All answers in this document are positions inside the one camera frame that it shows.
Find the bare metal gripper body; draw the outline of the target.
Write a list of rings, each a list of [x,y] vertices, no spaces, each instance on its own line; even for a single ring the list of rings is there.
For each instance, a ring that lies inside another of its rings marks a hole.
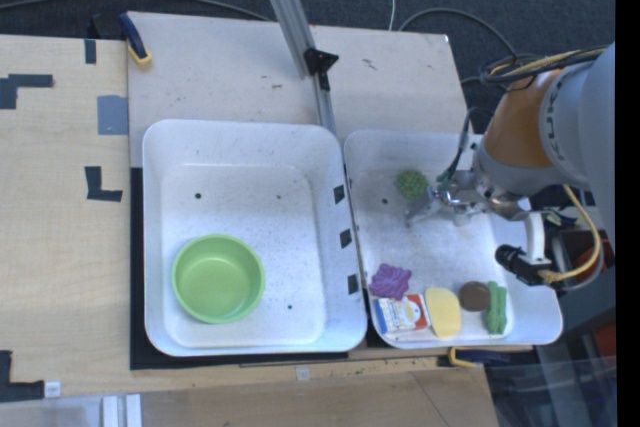
[[[483,172],[444,171],[437,178],[436,198],[453,212],[457,226],[472,217],[493,213],[507,221],[524,221],[529,211],[520,205],[521,196],[494,184]]]

